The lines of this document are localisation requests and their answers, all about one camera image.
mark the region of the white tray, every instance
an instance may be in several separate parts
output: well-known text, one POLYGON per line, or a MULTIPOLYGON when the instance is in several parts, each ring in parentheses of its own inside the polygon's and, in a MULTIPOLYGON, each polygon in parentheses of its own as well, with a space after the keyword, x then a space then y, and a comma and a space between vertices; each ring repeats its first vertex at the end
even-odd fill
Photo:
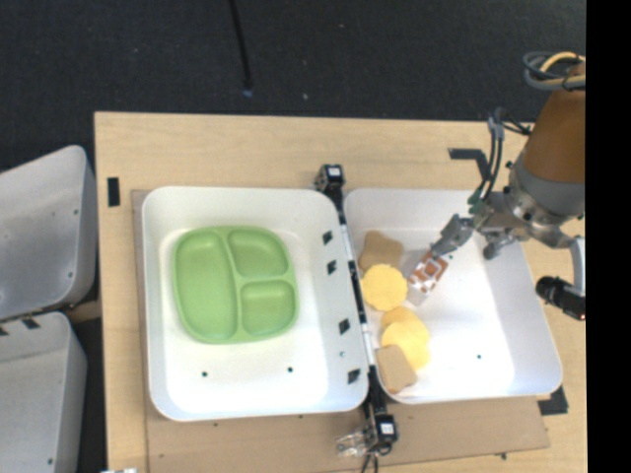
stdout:
POLYGON ((310 190, 164 187, 143 203, 149 390, 174 420, 337 412, 368 391, 367 361, 337 213, 310 190), (188 230, 249 225, 284 241, 300 311, 282 335, 234 345, 193 339, 175 308, 171 258, 188 230), (332 239, 324 243, 323 235, 332 239), (327 264, 336 261, 330 275, 327 264), (340 334, 339 323, 349 329, 340 334), (355 378, 349 373, 360 370, 355 378))
MULTIPOLYGON (((467 216, 470 192, 358 189, 345 200, 357 257, 370 230, 403 243, 407 275, 440 236, 452 214, 467 216)), ((491 261, 479 234, 453 253, 434 292, 415 307, 427 325, 431 361, 416 384, 390 396, 401 403, 549 394, 562 369, 522 246, 514 243, 491 261)), ((381 313, 366 307, 373 348, 379 348, 381 313)))

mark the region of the black bracket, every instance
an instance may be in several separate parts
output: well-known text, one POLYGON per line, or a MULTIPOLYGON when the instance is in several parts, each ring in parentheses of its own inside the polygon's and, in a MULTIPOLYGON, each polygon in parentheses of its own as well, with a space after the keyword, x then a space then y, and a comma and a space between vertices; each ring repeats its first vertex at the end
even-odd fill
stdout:
POLYGON ((118 177, 107 178, 107 206, 118 207, 120 205, 120 185, 118 177))
POLYGON ((488 180, 491 176, 491 168, 486 155, 479 149, 449 149, 452 160, 474 160, 477 169, 483 180, 488 180))
POLYGON ((319 192, 328 196, 339 215, 340 224, 346 224, 344 218, 344 194, 342 186, 346 183, 341 165, 322 165, 315 177, 314 186, 319 192))
POLYGON ((27 326, 28 329, 39 328, 39 324, 37 324, 32 317, 25 317, 24 319, 22 319, 22 322, 24 323, 25 326, 27 326))
POLYGON ((567 414, 570 405, 565 397, 565 391, 563 385, 560 385, 553 393, 550 394, 550 399, 543 399, 537 401, 539 405, 539 412, 541 415, 560 415, 567 414))

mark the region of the black cable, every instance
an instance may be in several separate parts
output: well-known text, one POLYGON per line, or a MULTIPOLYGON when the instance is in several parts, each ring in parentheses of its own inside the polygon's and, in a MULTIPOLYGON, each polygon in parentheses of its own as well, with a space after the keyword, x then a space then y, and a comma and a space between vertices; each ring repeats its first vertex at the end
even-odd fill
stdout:
POLYGON ((379 455, 388 455, 392 452, 392 444, 389 443, 379 449, 379 455))
POLYGON ((502 124, 504 117, 508 114, 508 112, 502 108, 497 107, 491 119, 493 121, 493 126, 491 127, 491 138, 493 139, 493 143, 497 141, 497 157, 494 156, 495 153, 491 155, 491 161, 489 163, 489 168, 492 167, 491 176, 489 178, 489 186, 486 189, 486 192, 482 196, 482 201, 486 201, 491 194, 491 190, 495 186, 495 181, 500 172, 500 165, 502 163, 502 150, 504 147, 504 126, 502 124))
POLYGON ((482 182, 480 182, 480 185, 478 187, 478 189, 480 190, 484 189, 484 186, 491 178, 493 163, 495 160, 495 153, 497 152, 496 148, 497 144, 495 143, 495 135, 493 134, 493 131, 491 131, 491 156, 489 158, 489 169, 486 171, 486 175, 482 177, 482 182))
MULTIPOLYGON (((555 54, 557 53, 549 52, 549 51, 534 51, 534 52, 526 53, 522 57, 522 63, 524 64, 526 68, 526 71, 525 71, 526 82, 530 84, 531 86, 534 86, 537 88, 537 84, 545 85, 546 84, 545 81, 558 81, 560 79, 563 79, 563 82, 561 84, 562 89, 566 91, 574 91, 574 90, 584 91, 586 89, 585 81, 583 81, 582 83, 578 83, 576 85, 568 85, 567 82, 568 80, 572 79, 572 76, 568 76, 566 74, 563 74, 563 75, 555 74, 549 71, 544 72, 540 69, 541 65, 548 58, 550 58, 551 56, 555 54)), ((554 65, 550 65, 550 66, 557 66, 559 64, 566 64, 566 65, 574 66, 574 65, 579 65, 583 62, 583 58, 581 57, 580 54, 577 54, 577 53, 572 53, 572 54, 574 54, 574 57, 559 58, 554 62, 554 65)), ((546 87, 545 89, 554 90, 554 89, 559 89, 559 88, 546 87)))
POLYGON ((241 56, 242 66, 244 68, 243 94, 245 97, 250 98, 252 96, 253 80, 252 73, 249 68, 249 61, 247 59, 247 49, 245 48, 244 29, 242 27, 241 18, 239 16, 237 0, 228 0, 228 3, 230 5, 230 11, 233 17, 233 25, 235 27, 235 33, 237 34, 237 44, 239 45, 239 54, 241 56))
POLYGON ((497 161, 495 162, 495 168, 493 170, 493 174, 491 175, 491 181, 489 183, 489 187, 486 190, 486 193, 484 193, 484 197, 482 198, 482 200, 487 200, 489 197, 489 194, 491 194, 491 191, 493 190, 493 187, 495 186, 495 181, 497 180, 497 176, 499 175, 500 172, 500 163, 502 162, 502 148, 504 145, 504 140, 500 140, 498 143, 498 150, 497 150, 497 161))
POLYGON ((364 465, 362 466, 362 473, 366 473, 366 470, 368 468, 368 464, 371 461, 371 457, 373 458, 373 464, 375 466, 375 473, 379 472, 379 460, 377 459, 377 453, 376 452, 368 452, 366 454, 366 460, 364 461, 364 465))
POLYGON ((523 126, 521 123, 519 123, 517 120, 515 120, 514 117, 511 116, 511 114, 509 112, 506 111, 506 113, 504 114, 504 117, 506 119, 508 119, 508 121, 510 123, 513 124, 513 126, 510 126, 508 124, 506 124, 505 122, 502 122, 502 126, 504 126, 507 130, 509 131, 514 131, 515 133, 520 133, 522 135, 530 135, 532 133, 530 126, 523 126))

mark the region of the yellow circular sponge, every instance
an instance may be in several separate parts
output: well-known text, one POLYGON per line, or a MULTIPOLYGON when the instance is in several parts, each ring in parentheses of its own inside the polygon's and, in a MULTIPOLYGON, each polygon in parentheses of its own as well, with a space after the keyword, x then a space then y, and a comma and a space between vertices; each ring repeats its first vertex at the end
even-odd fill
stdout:
POLYGON ((429 336, 414 322, 393 322, 382 336, 382 346, 397 345, 414 370, 420 370, 430 361, 429 336))
POLYGON ((405 277, 396 268, 387 264, 371 266, 361 283, 364 300, 377 310, 397 308, 407 296, 405 277))
POLYGON ((405 306, 398 306, 397 308, 393 308, 382 315, 383 329, 387 329, 388 326, 395 322, 403 322, 407 324, 415 331, 415 334, 419 338, 423 339, 425 343, 429 341, 430 332, 428 331, 427 326, 413 310, 410 310, 405 306))

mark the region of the brown sponge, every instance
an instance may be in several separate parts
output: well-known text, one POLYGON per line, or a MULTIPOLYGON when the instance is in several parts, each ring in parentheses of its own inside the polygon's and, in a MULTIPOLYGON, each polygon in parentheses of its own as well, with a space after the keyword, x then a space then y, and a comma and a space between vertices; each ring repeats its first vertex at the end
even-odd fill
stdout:
POLYGON ((377 350, 377 365, 386 389, 392 394, 416 383, 416 372, 398 345, 392 344, 377 350))
POLYGON ((366 233, 364 250, 359 257, 359 267, 367 271, 376 264, 387 264, 398 268, 403 254, 403 244, 377 231, 366 233))

